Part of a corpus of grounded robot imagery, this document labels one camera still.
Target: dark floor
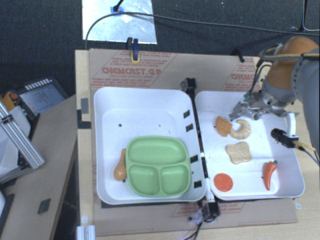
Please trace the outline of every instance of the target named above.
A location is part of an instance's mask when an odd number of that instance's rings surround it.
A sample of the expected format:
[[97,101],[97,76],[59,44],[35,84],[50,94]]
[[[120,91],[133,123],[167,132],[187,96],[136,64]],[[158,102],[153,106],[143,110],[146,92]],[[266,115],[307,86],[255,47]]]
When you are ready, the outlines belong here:
[[[303,0],[152,0],[153,13],[186,20],[233,24],[285,32],[299,29]],[[318,29],[320,0],[308,0],[305,25]],[[141,50],[229,55],[238,48],[257,56],[293,34],[182,24],[155,19],[158,44]],[[309,36],[319,44],[319,32]],[[89,47],[124,49],[124,43],[89,42]],[[75,50],[84,49],[82,0],[0,0],[0,93],[37,78],[55,77],[75,93]],[[61,217],[75,221],[76,173],[72,173]],[[61,221],[55,239],[74,239],[74,224]]]

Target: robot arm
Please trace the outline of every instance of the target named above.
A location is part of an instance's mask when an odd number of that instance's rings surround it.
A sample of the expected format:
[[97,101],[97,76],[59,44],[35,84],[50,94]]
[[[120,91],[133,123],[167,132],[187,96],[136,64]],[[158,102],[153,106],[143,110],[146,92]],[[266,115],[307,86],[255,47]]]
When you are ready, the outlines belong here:
[[245,113],[255,120],[264,113],[286,117],[284,108],[298,99],[303,104],[311,143],[319,154],[319,46],[306,37],[293,37],[279,46],[275,55],[262,59],[273,61],[262,89],[239,102],[229,115],[230,120]]

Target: red chili pepper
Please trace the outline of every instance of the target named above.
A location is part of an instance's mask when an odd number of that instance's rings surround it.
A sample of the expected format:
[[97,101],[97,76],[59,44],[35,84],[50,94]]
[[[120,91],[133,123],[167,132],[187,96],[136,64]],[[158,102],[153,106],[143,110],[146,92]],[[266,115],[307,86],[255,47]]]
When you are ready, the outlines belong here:
[[274,161],[274,162],[268,162],[268,164],[264,169],[263,180],[264,180],[264,185],[268,191],[270,190],[271,175],[276,168],[277,168],[277,161]]

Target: tomato slice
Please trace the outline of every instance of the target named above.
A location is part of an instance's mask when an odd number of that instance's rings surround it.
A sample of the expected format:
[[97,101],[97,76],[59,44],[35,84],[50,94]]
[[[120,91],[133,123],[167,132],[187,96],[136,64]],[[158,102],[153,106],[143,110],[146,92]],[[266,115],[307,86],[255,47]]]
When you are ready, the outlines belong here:
[[225,173],[219,173],[214,177],[214,185],[215,187],[222,191],[222,192],[227,192],[232,189],[234,183],[232,181],[232,178]]

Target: divided green plate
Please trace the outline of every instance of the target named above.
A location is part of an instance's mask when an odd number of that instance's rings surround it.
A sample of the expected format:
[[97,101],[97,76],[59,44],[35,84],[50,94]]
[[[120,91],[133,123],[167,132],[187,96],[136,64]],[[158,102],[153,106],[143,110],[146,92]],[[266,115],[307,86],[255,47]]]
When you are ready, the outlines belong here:
[[145,197],[173,197],[188,190],[189,155],[177,138],[141,136],[126,147],[125,165],[130,187]]

